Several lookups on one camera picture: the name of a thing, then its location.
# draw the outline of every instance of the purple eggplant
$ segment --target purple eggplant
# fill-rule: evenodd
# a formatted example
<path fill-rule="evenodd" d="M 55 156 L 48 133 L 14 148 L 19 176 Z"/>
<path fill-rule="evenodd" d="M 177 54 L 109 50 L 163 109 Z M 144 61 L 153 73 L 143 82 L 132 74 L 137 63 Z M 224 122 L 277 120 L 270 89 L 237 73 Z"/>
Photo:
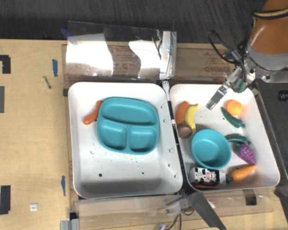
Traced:
<path fill-rule="evenodd" d="M 250 165 L 256 165 L 256 159 L 253 153 L 253 150 L 248 144 L 239 144 L 236 145 L 236 154 L 239 158 L 243 159 Z"/>

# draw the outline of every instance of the banana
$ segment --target banana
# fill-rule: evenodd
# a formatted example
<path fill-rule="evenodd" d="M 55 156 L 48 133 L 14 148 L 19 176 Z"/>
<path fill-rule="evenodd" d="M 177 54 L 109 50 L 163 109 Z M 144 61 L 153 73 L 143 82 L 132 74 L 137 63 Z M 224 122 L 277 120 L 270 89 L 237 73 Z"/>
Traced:
<path fill-rule="evenodd" d="M 196 111 L 201 107 L 201 105 L 192 105 L 189 106 L 189 108 L 186 111 L 184 122 L 186 125 L 190 126 L 192 128 L 192 133 L 195 134 L 196 132 L 196 125 L 194 121 L 194 115 Z"/>

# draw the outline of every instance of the bowl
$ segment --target bowl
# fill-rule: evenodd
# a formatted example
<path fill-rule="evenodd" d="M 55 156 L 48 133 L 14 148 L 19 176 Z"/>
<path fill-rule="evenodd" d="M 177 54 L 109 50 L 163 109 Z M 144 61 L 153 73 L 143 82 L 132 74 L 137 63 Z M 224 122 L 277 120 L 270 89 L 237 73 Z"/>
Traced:
<path fill-rule="evenodd" d="M 212 129 L 203 129 L 195 133 L 191 142 L 191 152 L 195 162 L 207 169 L 221 169 L 231 158 L 229 142 L 222 134 Z"/>

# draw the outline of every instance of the toy orange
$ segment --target toy orange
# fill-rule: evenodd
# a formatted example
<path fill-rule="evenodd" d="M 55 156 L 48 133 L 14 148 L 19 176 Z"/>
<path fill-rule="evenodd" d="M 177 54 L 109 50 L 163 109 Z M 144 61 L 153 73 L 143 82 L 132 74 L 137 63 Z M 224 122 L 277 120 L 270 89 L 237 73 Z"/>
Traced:
<path fill-rule="evenodd" d="M 242 104 L 237 101 L 230 101 L 226 110 L 233 116 L 239 115 L 243 111 Z"/>

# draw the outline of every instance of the wooden surface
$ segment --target wooden surface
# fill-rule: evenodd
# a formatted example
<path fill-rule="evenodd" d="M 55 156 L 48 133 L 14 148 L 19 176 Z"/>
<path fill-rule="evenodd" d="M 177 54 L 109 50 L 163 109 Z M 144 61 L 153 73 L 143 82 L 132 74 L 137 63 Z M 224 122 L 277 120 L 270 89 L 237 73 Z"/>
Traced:
<path fill-rule="evenodd" d="M 1 73 L 5 111 L 0 114 L 0 186 L 11 185 L 11 210 L 0 216 L 0 230 L 58 230 L 69 218 L 70 191 L 65 102 L 62 95 L 62 44 L 66 41 L 0 40 L 0 54 L 11 57 L 11 74 Z M 52 59 L 58 60 L 54 77 Z M 52 89 L 42 79 L 46 76 Z M 65 176 L 66 196 L 61 177 Z M 38 203 L 38 211 L 30 204 Z M 230 229 L 284 230 L 287 221 L 271 194 L 268 213 L 222 217 Z M 203 220 L 184 221 L 182 229 L 207 228 Z M 155 226 L 129 227 L 155 229 Z"/>

